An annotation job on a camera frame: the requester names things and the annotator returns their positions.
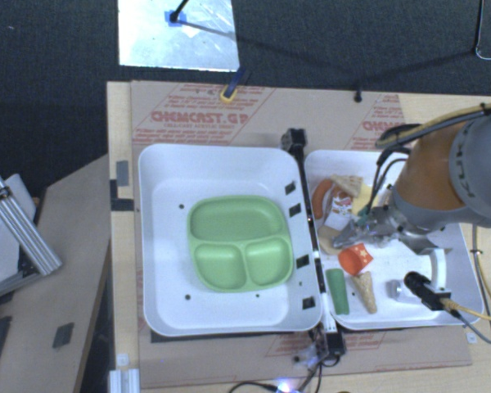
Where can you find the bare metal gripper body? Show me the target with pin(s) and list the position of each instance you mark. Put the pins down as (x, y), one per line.
(382, 221)

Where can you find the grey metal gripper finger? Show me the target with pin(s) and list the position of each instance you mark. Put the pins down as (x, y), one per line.
(347, 236)
(381, 242)

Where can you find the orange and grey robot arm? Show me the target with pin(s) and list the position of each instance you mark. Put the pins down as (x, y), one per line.
(442, 170)

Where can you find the tan biscuit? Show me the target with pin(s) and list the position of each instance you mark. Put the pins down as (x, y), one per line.
(328, 240)

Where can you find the red carton with yellow stars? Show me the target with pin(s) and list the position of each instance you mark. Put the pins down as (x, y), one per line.
(352, 260)

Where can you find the white packet with red print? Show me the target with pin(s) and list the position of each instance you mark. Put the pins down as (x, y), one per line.
(339, 209)

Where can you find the yellow cheese slice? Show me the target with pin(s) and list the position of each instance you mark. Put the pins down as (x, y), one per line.
(365, 197)

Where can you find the red sausage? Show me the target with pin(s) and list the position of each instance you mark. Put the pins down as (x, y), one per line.
(320, 199)

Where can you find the tan pizza slice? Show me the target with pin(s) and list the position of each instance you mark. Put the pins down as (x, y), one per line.
(348, 183)

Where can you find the small silver can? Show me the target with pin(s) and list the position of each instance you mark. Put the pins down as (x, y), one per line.
(399, 291)

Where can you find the tan ice cream cone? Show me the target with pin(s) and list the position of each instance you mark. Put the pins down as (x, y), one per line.
(366, 293)

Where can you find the green cylinder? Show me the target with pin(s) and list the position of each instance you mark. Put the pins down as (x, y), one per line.
(338, 291)

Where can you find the thin black and white rod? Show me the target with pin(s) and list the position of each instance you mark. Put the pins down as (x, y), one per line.
(307, 195)

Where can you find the white plastic tray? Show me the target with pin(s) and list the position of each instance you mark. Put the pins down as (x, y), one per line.
(397, 317)
(168, 240)

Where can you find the green divided plate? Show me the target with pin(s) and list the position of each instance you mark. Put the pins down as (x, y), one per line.
(237, 242)

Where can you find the brown cardboard board red print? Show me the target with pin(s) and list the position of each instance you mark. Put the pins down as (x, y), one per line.
(213, 117)

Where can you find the black cylinder on white bracket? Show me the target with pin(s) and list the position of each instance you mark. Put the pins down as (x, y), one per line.
(423, 287)

